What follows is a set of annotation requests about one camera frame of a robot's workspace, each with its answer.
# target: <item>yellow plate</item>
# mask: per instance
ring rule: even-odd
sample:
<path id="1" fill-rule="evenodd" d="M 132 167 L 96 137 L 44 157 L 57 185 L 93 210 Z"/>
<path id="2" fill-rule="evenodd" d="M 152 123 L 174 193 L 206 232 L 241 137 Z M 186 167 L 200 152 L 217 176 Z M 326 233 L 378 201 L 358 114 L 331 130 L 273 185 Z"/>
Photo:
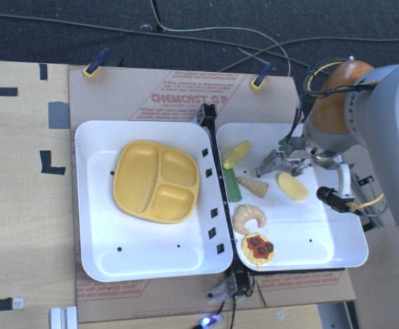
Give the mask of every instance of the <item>yellow plate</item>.
<path id="1" fill-rule="evenodd" d="M 130 215 L 179 223 L 195 209 L 199 178 L 196 161 L 185 152 L 154 141 L 133 141 L 117 163 L 113 196 Z"/>

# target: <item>table surface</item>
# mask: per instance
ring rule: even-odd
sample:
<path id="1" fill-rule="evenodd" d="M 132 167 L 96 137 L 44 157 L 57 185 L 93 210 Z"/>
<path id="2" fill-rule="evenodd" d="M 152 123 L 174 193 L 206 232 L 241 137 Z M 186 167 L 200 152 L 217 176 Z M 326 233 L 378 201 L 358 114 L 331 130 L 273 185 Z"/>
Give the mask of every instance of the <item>table surface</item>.
<path id="1" fill-rule="evenodd" d="M 48 328 L 49 309 L 76 305 L 70 129 L 50 130 L 48 104 L 69 102 L 68 66 L 0 62 L 0 299 L 22 297 L 24 308 L 0 312 L 0 328 Z M 42 174 L 40 151 L 64 175 Z M 237 310 L 235 328 L 308 328 L 322 324 L 316 304 Z M 204 315 L 131 319 L 104 328 L 190 328 Z M 231 313 L 216 328 L 227 328 Z M 100 328 L 101 324 L 80 324 Z"/>

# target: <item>cardboard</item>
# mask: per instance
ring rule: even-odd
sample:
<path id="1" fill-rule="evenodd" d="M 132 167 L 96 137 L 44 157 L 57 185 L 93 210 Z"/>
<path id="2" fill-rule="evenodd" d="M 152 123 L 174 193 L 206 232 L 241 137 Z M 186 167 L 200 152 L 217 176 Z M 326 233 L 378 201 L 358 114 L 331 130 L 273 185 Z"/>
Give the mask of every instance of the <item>cardboard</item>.
<path id="1" fill-rule="evenodd" d="M 214 103 L 216 127 L 224 123 L 291 123 L 298 99 L 289 77 L 266 77 L 258 91 L 255 75 L 104 67 L 89 80 L 83 67 L 69 68 L 73 210 L 77 310 L 80 323 L 190 313 L 214 313 L 207 291 L 224 274 L 96 282 L 82 269 L 76 194 L 74 134 L 91 120 L 194 121 L 201 103 Z M 238 309 L 353 300 L 348 271 L 256 276 L 251 297 L 238 298 Z M 227 301 L 224 309 L 230 309 Z"/>

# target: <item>white cable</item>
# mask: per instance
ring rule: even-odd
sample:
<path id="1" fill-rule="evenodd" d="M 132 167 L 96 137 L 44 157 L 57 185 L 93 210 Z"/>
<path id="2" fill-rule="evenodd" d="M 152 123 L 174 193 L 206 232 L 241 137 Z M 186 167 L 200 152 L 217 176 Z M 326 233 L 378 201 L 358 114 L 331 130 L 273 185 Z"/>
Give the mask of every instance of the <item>white cable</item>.
<path id="1" fill-rule="evenodd" d="M 194 29 L 171 29 L 168 27 L 165 27 L 159 20 L 158 15 L 157 15 L 157 11 L 156 11 L 156 7 L 154 6 L 154 2 L 152 0 L 149 0 L 151 2 L 151 7 L 152 7 L 152 12 L 154 13 L 154 18 L 156 19 L 156 22 L 158 24 L 158 26 L 160 26 L 161 28 L 163 28 L 164 30 L 167 30 L 168 32 L 175 32 L 175 33 L 183 33 L 183 32 L 202 32 L 202 31 L 206 31 L 206 30 L 220 30 L 220 29 L 226 29 L 226 30 L 243 30 L 246 32 L 252 32 L 252 33 L 256 33 L 260 36 L 263 36 L 264 38 L 272 41 L 275 45 L 277 45 L 280 50 L 282 50 L 283 54 L 285 55 L 286 59 L 287 59 L 287 63 L 288 63 L 288 77 L 290 77 L 291 75 L 291 62 L 289 60 L 289 56 L 287 54 L 287 52 L 285 51 L 285 49 L 283 49 L 282 46 L 280 46 L 280 44 L 275 41 L 271 36 L 268 36 L 265 33 L 262 33 L 258 30 L 255 29 L 250 29 L 250 28 L 245 28 L 245 27 L 203 27 L 203 28 L 194 28 Z"/>

